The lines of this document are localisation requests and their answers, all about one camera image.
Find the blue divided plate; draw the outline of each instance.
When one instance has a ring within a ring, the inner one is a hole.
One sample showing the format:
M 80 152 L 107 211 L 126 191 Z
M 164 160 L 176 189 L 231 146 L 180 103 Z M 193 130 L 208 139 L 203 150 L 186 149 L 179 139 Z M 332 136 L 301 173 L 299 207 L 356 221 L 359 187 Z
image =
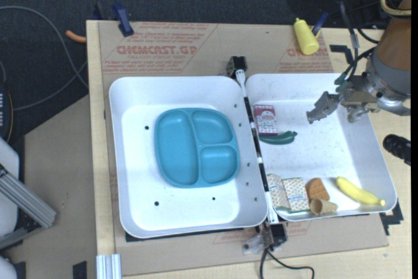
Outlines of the blue divided plate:
M 232 180 L 240 166 L 234 129 L 220 112 L 206 108 L 176 108 L 155 124 L 155 154 L 167 182 L 200 188 Z

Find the toy banana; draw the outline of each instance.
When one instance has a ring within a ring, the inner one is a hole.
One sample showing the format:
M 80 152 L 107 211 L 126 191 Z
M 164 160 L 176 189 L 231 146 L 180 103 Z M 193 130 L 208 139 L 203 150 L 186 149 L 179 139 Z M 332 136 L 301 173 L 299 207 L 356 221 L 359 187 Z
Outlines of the toy banana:
M 296 131 L 286 131 L 280 135 L 260 136 L 259 139 L 269 144 L 289 144 L 295 140 L 296 135 L 298 135 Z
M 350 182 L 347 178 L 338 177 L 337 186 L 350 198 L 367 205 L 385 205 L 385 201 L 377 198 L 369 191 L 365 191 Z

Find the white tray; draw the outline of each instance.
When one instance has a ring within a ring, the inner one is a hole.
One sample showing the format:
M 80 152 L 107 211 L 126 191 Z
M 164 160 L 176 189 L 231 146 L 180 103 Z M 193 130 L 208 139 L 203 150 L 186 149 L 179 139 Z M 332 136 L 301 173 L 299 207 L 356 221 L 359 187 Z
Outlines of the white tray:
M 256 74 L 246 87 L 251 105 L 274 105 L 281 130 L 296 131 L 283 146 L 261 142 L 266 172 L 282 178 L 320 177 L 338 211 L 324 217 L 385 212 L 396 204 L 396 191 L 368 115 L 347 122 L 343 107 L 309 124 L 306 111 L 323 91 L 334 91 L 338 74 Z M 109 92 L 116 150 L 120 218 L 134 237 L 256 226 L 267 215 L 263 183 L 239 85 L 224 76 L 125 77 Z M 234 180 L 210 188 L 179 188 L 165 181 L 154 152 L 158 116 L 174 108 L 212 108 L 232 123 L 240 153 Z M 385 199 L 385 206 L 360 205 L 335 184 L 344 176 Z M 285 220 L 315 219 L 310 212 L 278 214 Z
M 242 92 L 222 76 L 127 77 L 109 93 L 120 218 L 134 237 L 150 238 L 259 225 L 267 204 Z M 220 186 L 179 188 L 165 181 L 154 151 L 158 116 L 174 108 L 211 108 L 232 123 L 240 169 Z
M 315 216 L 311 212 L 278 214 L 289 221 L 386 212 L 396 202 L 396 191 L 368 114 L 355 123 L 347 121 L 347 110 L 339 106 L 326 118 L 309 124 L 306 112 L 324 91 L 335 92 L 339 74 L 255 74 L 246 82 L 251 105 L 273 105 L 280 131 L 296 131 L 291 144 L 275 146 L 260 142 L 266 173 L 284 178 L 301 177 L 306 185 L 321 178 L 338 205 L 335 213 Z M 361 205 L 344 195 L 336 177 L 344 176 L 356 185 L 384 199 L 385 206 Z

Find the yellow glue bottle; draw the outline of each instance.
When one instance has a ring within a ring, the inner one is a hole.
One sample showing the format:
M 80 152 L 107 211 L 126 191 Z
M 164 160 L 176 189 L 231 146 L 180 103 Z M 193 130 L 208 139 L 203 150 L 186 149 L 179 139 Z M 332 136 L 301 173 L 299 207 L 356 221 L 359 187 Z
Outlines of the yellow glue bottle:
M 296 18 L 293 28 L 295 28 L 300 51 L 305 55 L 316 53 L 319 49 L 319 43 L 306 21 Z

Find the yellow banana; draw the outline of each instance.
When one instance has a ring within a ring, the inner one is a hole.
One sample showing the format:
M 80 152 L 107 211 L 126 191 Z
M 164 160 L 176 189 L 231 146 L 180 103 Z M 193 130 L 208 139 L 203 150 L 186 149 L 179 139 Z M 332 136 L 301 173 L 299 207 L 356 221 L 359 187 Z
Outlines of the yellow banana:
M 337 186 L 350 198 L 367 205 L 385 205 L 384 200 L 380 200 L 373 193 L 365 191 L 360 187 L 350 182 L 347 178 L 338 177 Z

